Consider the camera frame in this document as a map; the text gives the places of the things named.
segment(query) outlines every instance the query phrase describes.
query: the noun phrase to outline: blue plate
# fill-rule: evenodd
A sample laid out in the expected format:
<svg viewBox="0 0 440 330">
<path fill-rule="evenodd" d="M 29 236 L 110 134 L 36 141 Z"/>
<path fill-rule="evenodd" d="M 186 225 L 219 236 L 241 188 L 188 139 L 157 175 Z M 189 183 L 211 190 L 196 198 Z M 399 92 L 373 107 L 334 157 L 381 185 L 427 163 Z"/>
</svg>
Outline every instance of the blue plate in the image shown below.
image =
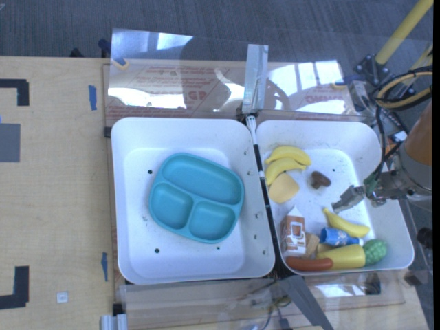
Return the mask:
<svg viewBox="0 0 440 330">
<path fill-rule="evenodd" d="M 235 172 L 202 157 L 178 153 L 161 165 L 149 210 L 167 230 L 218 243 L 233 231 L 243 200 L 243 182 Z"/>
</svg>

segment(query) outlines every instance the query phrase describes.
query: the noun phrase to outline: white tray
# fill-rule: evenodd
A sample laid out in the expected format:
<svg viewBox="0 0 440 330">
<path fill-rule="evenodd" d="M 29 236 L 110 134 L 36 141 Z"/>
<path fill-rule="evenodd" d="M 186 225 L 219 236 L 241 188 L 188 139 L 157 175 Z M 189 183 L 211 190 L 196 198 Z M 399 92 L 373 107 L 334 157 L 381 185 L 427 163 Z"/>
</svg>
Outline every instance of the white tray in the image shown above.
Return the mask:
<svg viewBox="0 0 440 330">
<path fill-rule="evenodd" d="M 375 132 L 360 122 L 290 121 L 268 120 L 256 131 L 261 159 L 264 161 L 280 145 L 292 145 L 304 149 L 312 164 L 305 171 L 289 171 L 298 182 L 299 193 L 290 201 L 277 204 L 270 202 L 273 220 L 280 241 L 280 224 L 283 217 L 297 206 L 305 217 L 305 229 L 319 235 L 327 220 L 324 207 L 331 210 L 331 203 L 351 185 L 362 182 L 380 162 L 380 143 Z M 316 190 L 311 187 L 311 173 L 320 171 L 331 180 L 330 187 Z M 371 227 L 364 240 L 383 239 L 388 245 L 388 254 L 379 263 L 360 269 L 331 270 L 328 272 L 300 272 L 301 275 L 334 274 L 336 272 L 366 272 L 374 270 L 397 270 L 408 267 L 414 259 L 414 248 L 397 201 L 388 200 L 375 208 L 368 199 L 355 207 L 342 211 L 341 217 L 354 223 Z"/>
<path fill-rule="evenodd" d="M 234 120 L 124 118 L 111 131 L 118 264 L 138 285 L 256 278 L 275 263 L 250 132 Z M 233 170 L 245 199 L 232 234 L 208 244 L 154 222 L 148 198 L 155 173 L 175 153 L 190 153 Z"/>
</svg>

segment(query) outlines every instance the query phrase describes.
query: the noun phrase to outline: green vegetable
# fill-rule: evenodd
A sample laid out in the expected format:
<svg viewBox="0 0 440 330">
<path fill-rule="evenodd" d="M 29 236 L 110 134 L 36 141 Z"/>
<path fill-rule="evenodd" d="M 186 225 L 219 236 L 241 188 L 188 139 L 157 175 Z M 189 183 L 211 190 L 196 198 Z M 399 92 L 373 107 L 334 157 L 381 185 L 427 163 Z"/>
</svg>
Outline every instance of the green vegetable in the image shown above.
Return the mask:
<svg viewBox="0 0 440 330">
<path fill-rule="evenodd" d="M 385 241 L 381 239 L 371 239 L 364 245 L 365 265 L 376 264 L 382 260 L 387 253 Z"/>
</svg>

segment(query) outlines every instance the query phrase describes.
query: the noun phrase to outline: yellow pole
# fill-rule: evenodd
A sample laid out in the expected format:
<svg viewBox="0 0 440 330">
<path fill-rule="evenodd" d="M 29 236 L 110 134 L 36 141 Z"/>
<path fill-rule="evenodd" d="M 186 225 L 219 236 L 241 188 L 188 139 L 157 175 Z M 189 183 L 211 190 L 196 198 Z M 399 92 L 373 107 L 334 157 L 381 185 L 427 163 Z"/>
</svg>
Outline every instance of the yellow pole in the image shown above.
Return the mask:
<svg viewBox="0 0 440 330">
<path fill-rule="evenodd" d="M 416 24 L 418 24 L 433 4 L 434 0 L 419 0 L 416 3 L 380 52 L 377 53 L 375 60 L 378 64 L 385 65 L 386 61 L 388 61 L 391 55 L 394 54 L 396 49 L 402 44 L 404 39 L 410 34 Z"/>
</svg>

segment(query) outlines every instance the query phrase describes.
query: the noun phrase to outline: chocolate milk carton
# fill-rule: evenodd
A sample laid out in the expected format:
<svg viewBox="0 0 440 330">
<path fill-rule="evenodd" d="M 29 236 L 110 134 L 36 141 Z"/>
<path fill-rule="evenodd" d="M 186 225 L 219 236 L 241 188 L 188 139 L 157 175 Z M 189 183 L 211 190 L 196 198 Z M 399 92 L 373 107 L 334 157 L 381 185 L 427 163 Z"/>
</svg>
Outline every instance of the chocolate milk carton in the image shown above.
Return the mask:
<svg viewBox="0 0 440 330">
<path fill-rule="evenodd" d="M 302 256 L 305 253 L 305 220 L 303 215 L 294 207 L 281 221 L 281 254 Z"/>
</svg>

